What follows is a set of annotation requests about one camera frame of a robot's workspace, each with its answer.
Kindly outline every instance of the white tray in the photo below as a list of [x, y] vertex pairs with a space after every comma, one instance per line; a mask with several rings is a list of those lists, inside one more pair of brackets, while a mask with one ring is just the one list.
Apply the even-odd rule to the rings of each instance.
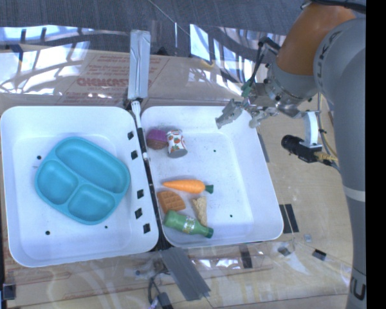
[[[215, 118], [223, 107], [151, 107], [142, 114], [145, 133], [152, 128], [178, 128], [183, 131], [188, 153], [170, 158], [166, 149], [148, 148], [155, 191], [169, 190], [165, 180], [197, 178], [214, 185], [207, 196], [208, 226], [214, 235], [184, 234], [163, 226], [165, 237], [175, 247], [231, 245], [278, 238], [283, 219], [255, 129], [249, 128], [250, 116], [242, 113], [231, 124], [218, 129]], [[180, 211], [194, 217], [190, 200], [198, 195], [175, 191], [185, 200]], [[160, 208], [161, 220], [164, 213]]]
[[[3, 113], [0, 131], [8, 242], [18, 263], [41, 267], [147, 252], [155, 246], [158, 226], [149, 183], [134, 119], [124, 109], [19, 106]], [[67, 217], [35, 191], [34, 177], [41, 161], [69, 136], [81, 136], [109, 151], [131, 174], [125, 197], [97, 225]]]

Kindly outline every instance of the bottle label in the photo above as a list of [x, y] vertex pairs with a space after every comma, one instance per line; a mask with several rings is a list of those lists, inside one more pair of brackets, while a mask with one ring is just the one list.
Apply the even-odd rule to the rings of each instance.
[[194, 218], [191, 218], [190, 216], [187, 216], [185, 224], [183, 226], [183, 229], [181, 231], [190, 234], [194, 229]]

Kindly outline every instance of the purple toy food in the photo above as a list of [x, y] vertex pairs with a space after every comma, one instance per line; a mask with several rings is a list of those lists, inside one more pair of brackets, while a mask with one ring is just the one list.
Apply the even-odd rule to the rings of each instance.
[[163, 149], [167, 146], [166, 132], [160, 129], [150, 130], [146, 137], [146, 144], [155, 150]]

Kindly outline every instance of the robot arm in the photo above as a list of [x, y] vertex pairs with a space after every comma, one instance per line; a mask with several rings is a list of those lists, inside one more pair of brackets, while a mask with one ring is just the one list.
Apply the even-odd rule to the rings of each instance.
[[[311, 113], [299, 111], [305, 100], [320, 93], [334, 107], [333, 125], [339, 170], [349, 208], [353, 235], [353, 271], [347, 308], [366, 308], [365, 241], [365, 6], [352, 1], [305, 0], [303, 11], [286, 36], [261, 84], [254, 76], [242, 87], [242, 102], [231, 100], [216, 119], [218, 127], [232, 122], [242, 110], [251, 114], [250, 127], [284, 113], [303, 118], [306, 139], [287, 135], [282, 146], [306, 162], [314, 162], [321, 146]], [[259, 43], [259, 53], [268, 41]]]

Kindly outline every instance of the black connector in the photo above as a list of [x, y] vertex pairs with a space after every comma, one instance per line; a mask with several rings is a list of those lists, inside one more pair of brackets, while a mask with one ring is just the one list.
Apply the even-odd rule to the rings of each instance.
[[163, 309], [173, 309], [173, 306], [171, 305], [170, 303], [170, 299], [169, 297], [167, 296], [167, 293], [163, 292], [163, 293], [160, 293], [158, 296], [157, 296], [158, 300], [159, 300], [159, 303], [161, 305], [161, 307]]
[[299, 137], [286, 135], [282, 139], [282, 147], [288, 150], [290, 153], [297, 155], [297, 157], [304, 162], [317, 162], [318, 160], [315, 156], [315, 152], [321, 151], [322, 147], [306, 147], [305, 145], [301, 144], [301, 142], [303, 142], [303, 140]]

